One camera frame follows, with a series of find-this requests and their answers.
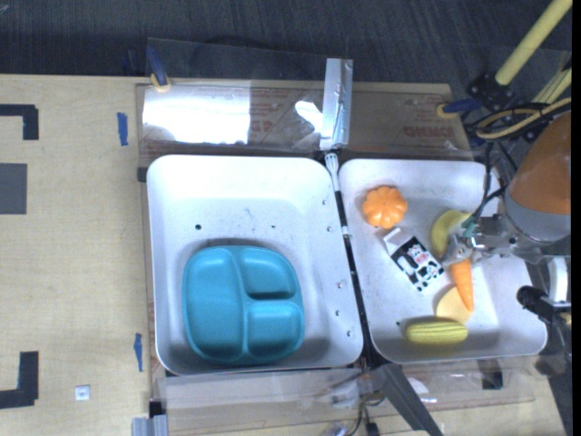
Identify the orange carrot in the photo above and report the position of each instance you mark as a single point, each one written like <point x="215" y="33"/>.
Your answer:
<point x="464" y="284"/>

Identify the pale yellow round slice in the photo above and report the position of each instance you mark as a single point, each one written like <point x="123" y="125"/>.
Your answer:
<point x="447" y="309"/>

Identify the blue divided plate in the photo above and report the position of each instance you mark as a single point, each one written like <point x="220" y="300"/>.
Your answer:
<point x="240" y="304"/>

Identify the black cylinder on white bracket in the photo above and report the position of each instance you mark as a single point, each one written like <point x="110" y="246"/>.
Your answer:
<point x="538" y="300"/>

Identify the yellow corn cob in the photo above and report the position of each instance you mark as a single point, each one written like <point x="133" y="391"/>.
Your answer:
<point x="436" y="332"/>

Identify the yellow banana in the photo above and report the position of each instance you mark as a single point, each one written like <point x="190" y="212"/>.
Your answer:
<point x="440" y="234"/>

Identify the white plastic tray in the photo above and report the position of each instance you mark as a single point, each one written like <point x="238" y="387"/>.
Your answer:
<point x="254" y="198"/>
<point x="495" y="329"/>

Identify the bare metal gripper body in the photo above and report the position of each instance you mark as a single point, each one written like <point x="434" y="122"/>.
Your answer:
<point x="497" y="236"/>

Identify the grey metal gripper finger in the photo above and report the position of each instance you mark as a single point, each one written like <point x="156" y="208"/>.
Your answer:
<point x="479" y="249"/>
<point x="456" y="248"/>

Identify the cow print milk carton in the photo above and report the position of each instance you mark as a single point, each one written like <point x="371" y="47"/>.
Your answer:
<point x="415" y="261"/>

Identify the orange toy pumpkin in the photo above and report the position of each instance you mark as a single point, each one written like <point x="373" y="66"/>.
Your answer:
<point x="385" y="207"/>

